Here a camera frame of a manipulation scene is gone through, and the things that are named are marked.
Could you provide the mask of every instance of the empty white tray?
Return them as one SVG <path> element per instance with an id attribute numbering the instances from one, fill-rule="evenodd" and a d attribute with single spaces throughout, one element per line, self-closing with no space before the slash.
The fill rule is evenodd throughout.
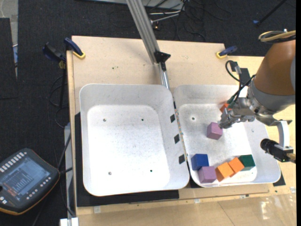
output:
<path id="1" fill-rule="evenodd" d="M 280 178 L 280 168 L 273 156 L 260 147 L 269 138 L 265 125 L 255 120 L 233 124 L 224 129 L 219 140 L 207 138 L 207 126 L 221 119 L 220 108 L 238 89 L 232 85 L 182 85 L 174 91 L 174 101 L 183 133 L 184 146 L 192 179 L 202 187 L 273 183 Z M 240 93 L 246 96 L 246 90 Z M 194 154 L 207 154 L 209 166 L 217 167 L 235 156 L 251 154 L 256 167 L 241 171 L 221 182 L 200 183 L 198 172 L 192 170 Z"/>
<path id="2" fill-rule="evenodd" d="M 189 181 L 171 92 L 88 84 L 79 93 L 83 183 L 95 196 L 180 189 Z"/>

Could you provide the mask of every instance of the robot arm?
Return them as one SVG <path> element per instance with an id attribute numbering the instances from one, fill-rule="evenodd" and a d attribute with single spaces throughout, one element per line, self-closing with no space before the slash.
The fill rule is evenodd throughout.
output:
<path id="1" fill-rule="evenodd" d="M 219 127 L 227 129 L 234 123 L 254 121 L 255 118 L 267 126 L 277 126 L 279 143 L 264 139 L 261 148 L 279 161 L 296 162 L 293 148 L 289 146 L 288 124 L 291 122 L 276 120 L 273 115 L 295 104 L 295 52 L 294 40 L 275 42 L 248 86 L 246 97 L 229 101 Z"/>

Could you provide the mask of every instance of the cube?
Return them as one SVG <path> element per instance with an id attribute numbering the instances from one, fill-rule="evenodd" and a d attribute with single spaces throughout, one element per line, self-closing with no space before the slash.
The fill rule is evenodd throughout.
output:
<path id="1" fill-rule="evenodd" d="M 228 103 L 224 103 L 224 104 L 222 105 L 222 107 L 220 108 L 221 113 L 223 113 L 224 109 L 227 108 L 228 105 L 229 105 Z"/>
<path id="2" fill-rule="evenodd" d="M 209 166 L 207 154 L 195 154 L 191 158 L 192 170 L 200 170 L 201 167 Z"/>
<path id="3" fill-rule="evenodd" d="M 218 123 L 211 122 L 207 127 L 207 137 L 218 140 L 222 136 L 222 129 L 218 126 Z"/>
<path id="4" fill-rule="evenodd" d="M 248 171 L 255 167 L 255 162 L 252 155 L 242 155 L 238 158 L 244 165 L 244 169 L 242 171 Z"/>
<path id="5" fill-rule="evenodd" d="M 230 177 L 234 176 L 236 173 L 238 173 L 239 171 L 241 171 L 242 169 L 245 168 L 243 163 L 237 157 L 235 157 L 228 163 L 229 163 L 230 167 L 232 168 L 232 170 L 234 171 L 234 173 L 232 175 L 230 175 Z"/>
<path id="6" fill-rule="evenodd" d="M 221 182 L 222 180 L 231 176 L 234 173 L 229 163 L 227 162 L 223 163 L 222 165 L 219 165 L 215 169 L 215 172 L 216 172 L 216 178 L 219 182 Z"/>
<path id="7" fill-rule="evenodd" d="M 198 170 L 198 178 L 200 183 L 212 183 L 216 180 L 216 172 L 214 167 L 203 166 Z"/>

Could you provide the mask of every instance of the black floor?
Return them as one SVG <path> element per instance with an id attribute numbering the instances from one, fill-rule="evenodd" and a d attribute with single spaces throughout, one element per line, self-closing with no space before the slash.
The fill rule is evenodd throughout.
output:
<path id="1" fill-rule="evenodd" d="M 195 1 L 186 3 L 179 19 L 162 22 L 156 38 L 224 43 L 238 47 L 233 55 L 264 56 L 270 46 L 258 42 L 262 32 L 296 29 L 296 0 L 288 0 L 260 27 L 253 20 L 264 17 L 281 0 Z M 69 119 L 67 109 L 57 112 L 49 103 L 51 85 L 62 71 L 44 57 L 42 47 L 49 41 L 64 51 L 63 40 L 71 35 L 139 38 L 139 33 L 126 5 L 91 1 L 19 0 L 18 22 L 17 98 L 0 99 L 0 161 L 29 147 L 56 166 L 64 143 L 61 126 Z M 59 90 L 52 100 L 58 103 Z M 64 181 L 62 185 L 65 198 Z M 63 197 L 56 186 L 36 225 L 58 225 L 60 218 L 67 217 Z M 21 216 L 0 213 L 0 226 L 32 225 L 39 209 Z"/>

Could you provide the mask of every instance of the wooden table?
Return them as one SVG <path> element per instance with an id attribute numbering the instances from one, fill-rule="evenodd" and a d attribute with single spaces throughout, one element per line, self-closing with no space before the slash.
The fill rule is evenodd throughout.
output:
<path id="1" fill-rule="evenodd" d="M 160 77 L 158 68 L 150 62 L 142 40 L 81 36 L 73 36 L 72 40 L 86 53 L 86 58 L 80 60 L 67 51 L 72 160 L 76 189 L 74 115 L 80 112 L 80 89 L 89 83 L 160 84 Z M 229 56 L 218 59 L 215 53 L 224 50 L 224 45 L 217 43 L 159 40 L 158 44 L 161 51 L 171 54 L 166 67 L 172 92 L 182 84 L 236 85 L 236 81 L 224 68 L 227 60 L 237 61 L 240 67 L 248 68 L 252 75 L 256 73 L 263 59 L 263 57 L 250 56 Z M 291 146 L 295 148 L 295 106 L 288 107 L 275 117 L 293 120 L 289 129 Z M 279 140 L 276 127 L 269 127 L 267 130 L 270 139 Z M 232 201 L 236 206 L 249 202 L 249 207 L 252 208 L 257 204 L 262 205 L 264 200 L 274 200 L 275 197 L 278 202 L 283 201 L 286 205 L 287 200 L 296 200 L 296 194 L 292 193 L 296 189 L 295 164 L 282 163 L 280 168 L 286 182 L 285 186 L 274 187 L 270 183 L 191 188 L 188 185 L 179 190 L 179 200 L 76 207 L 75 211 L 80 226 L 199 225 L 199 221 L 204 220 L 204 217 L 208 225 L 220 225 L 221 220 L 222 225 L 234 225 L 233 221 L 239 221 L 239 218 L 231 211 Z M 227 209 L 225 201 L 229 204 L 229 213 L 225 213 Z M 290 212 L 293 214 L 293 219 L 290 217 L 289 220 L 294 223 L 296 216 L 294 202 Z"/>

